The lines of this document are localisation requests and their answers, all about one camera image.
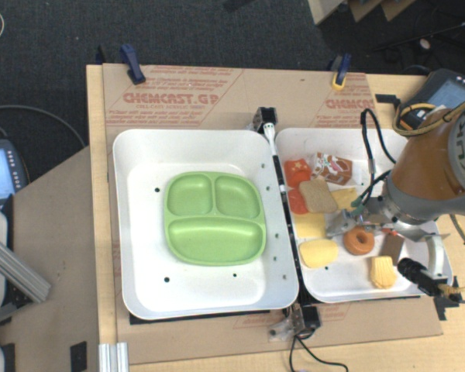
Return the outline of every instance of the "brown donut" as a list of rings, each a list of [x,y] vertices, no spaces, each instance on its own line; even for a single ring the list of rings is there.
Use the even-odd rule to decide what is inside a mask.
[[[343,237],[344,246],[353,255],[365,255],[369,253],[375,244],[374,234],[366,232],[362,226],[355,226]]]

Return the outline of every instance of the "electronic device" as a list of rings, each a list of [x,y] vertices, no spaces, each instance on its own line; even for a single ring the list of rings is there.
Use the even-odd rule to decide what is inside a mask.
[[[444,105],[454,109],[465,102],[465,76],[448,69],[433,71],[424,85],[409,100],[401,103],[401,110],[417,104],[433,106]],[[401,125],[406,129],[416,129],[425,120],[430,109],[418,108],[411,110],[401,118]]]
[[[0,139],[0,209],[10,197],[28,184],[26,169],[14,145]]]

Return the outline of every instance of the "blue clamp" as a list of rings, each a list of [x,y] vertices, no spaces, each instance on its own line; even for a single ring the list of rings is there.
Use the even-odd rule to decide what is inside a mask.
[[[346,83],[346,74],[350,69],[351,54],[345,53],[342,57],[338,55],[329,64],[329,70],[335,71],[332,78],[332,88],[341,91]]]
[[[138,57],[136,56],[136,50],[131,44],[123,44],[119,50],[121,59],[124,64],[129,65],[127,74],[133,84],[141,84],[146,80],[145,75],[141,71],[140,64],[138,63]]]

